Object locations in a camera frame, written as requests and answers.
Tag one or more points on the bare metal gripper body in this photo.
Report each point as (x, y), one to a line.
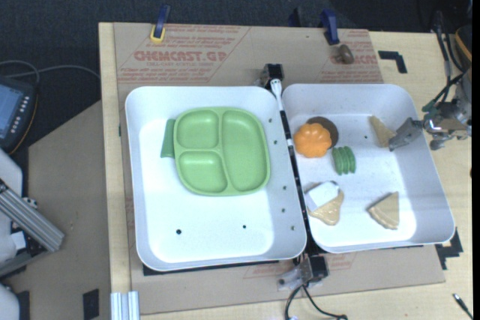
(450, 118)

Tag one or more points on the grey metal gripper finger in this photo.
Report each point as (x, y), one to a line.
(407, 133)
(440, 143)

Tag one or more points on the beige toy pizza slice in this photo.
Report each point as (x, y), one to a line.
(380, 131)

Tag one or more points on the white plastic tray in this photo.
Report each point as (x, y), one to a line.
(378, 176)
(210, 228)

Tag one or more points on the green toy pea pod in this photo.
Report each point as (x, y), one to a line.
(344, 160)

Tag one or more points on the brown round biscuit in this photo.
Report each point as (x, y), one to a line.
(330, 125)

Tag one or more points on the tan toy sandwich wedge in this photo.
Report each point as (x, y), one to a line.
(386, 211)

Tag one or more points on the orange toy pumpkin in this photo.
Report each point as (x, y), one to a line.
(312, 140)

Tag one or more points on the white toy carton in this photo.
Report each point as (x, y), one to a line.
(321, 195)

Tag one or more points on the beige pear-shaped toy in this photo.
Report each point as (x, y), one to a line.
(330, 213)

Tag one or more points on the thin black and white rod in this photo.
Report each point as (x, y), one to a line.
(286, 127)

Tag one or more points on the green divided plate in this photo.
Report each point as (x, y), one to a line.
(240, 150)

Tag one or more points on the brown cardboard board red print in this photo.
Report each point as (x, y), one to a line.
(232, 292)

